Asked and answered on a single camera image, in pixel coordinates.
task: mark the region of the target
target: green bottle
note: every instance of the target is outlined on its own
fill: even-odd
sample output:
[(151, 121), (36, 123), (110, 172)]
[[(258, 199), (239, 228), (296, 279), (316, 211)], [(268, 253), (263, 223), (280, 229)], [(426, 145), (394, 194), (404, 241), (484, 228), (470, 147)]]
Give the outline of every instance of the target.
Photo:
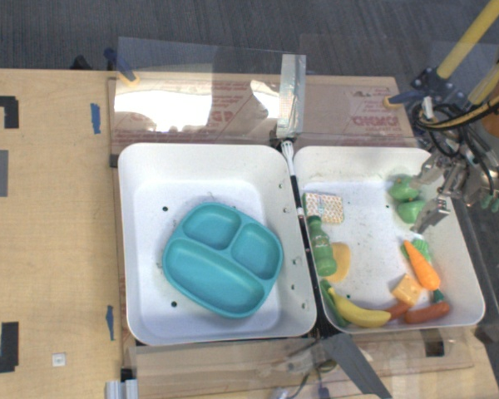
[(336, 272), (336, 261), (329, 236), (322, 229), (322, 220), (318, 216), (307, 218), (309, 239), (313, 251), (316, 272), (319, 276), (330, 276)]

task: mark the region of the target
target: dark gray floor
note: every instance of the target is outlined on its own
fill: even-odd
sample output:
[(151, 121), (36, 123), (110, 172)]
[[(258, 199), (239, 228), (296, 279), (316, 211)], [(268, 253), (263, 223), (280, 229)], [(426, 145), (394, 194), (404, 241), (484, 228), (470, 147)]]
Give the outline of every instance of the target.
[[(104, 70), (106, 47), (138, 37), (299, 52), (309, 73), (395, 76), (405, 90), (488, 1), (0, 0), (0, 67), (67, 69), (82, 54)], [(499, 18), (453, 80), (470, 91), (498, 53)], [(482, 336), (499, 380), (499, 213), (469, 214), (467, 239), (487, 299)]]

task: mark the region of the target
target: red sausage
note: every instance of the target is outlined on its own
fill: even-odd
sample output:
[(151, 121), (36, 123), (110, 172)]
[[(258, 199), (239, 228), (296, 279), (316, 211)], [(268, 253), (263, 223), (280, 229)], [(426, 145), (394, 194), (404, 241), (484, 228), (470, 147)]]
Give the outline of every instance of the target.
[(424, 323), (432, 319), (438, 319), (449, 313), (451, 307), (447, 302), (431, 304), (428, 308), (409, 310), (405, 312), (406, 323)]
[(392, 316), (390, 317), (390, 321), (394, 319), (400, 318), (408, 309), (410, 309), (410, 305), (398, 300), (392, 307), (388, 309), (384, 309), (386, 312), (389, 312)]

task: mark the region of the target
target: toy carrot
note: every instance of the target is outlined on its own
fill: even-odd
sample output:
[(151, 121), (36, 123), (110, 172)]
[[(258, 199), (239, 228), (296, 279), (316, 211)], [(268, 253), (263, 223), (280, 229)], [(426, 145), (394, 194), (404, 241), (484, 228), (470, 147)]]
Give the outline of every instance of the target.
[(410, 241), (405, 240), (403, 245), (407, 250), (410, 264), (413, 266), (414, 273), (418, 282), (429, 291), (435, 291), (440, 287), (440, 277), (436, 270), (429, 264), (416, 247)]

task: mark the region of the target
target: light wood surface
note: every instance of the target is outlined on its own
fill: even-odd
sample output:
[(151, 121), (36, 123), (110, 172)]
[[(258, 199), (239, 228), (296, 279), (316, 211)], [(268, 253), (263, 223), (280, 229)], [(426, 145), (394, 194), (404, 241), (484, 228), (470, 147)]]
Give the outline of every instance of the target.
[[(15, 96), (20, 105), (19, 129), (3, 129), (0, 109), (0, 150), (9, 151), (8, 195), (0, 198), (0, 325), (18, 321), (20, 327), (19, 365), (0, 374), (0, 398), (103, 397), (105, 382), (120, 377), (111, 77), (97, 71), (0, 70), (0, 95)], [(91, 103), (101, 112), (97, 135)], [(114, 311), (114, 341), (107, 306)], [(463, 365), (401, 371), (383, 377), (384, 384), (396, 398), (498, 398), (484, 347), (470, 330), (464, 333)], [(53, 367), (52, 354), (59, 352), (66, 353), (67, 364)], [(337, 374), (325, 377), (334, 397), (360, 394)], [(311, 378), (298, 397), (317, 397), (315, 383)], [(207, 397), (260, 399), (269, 392)]]

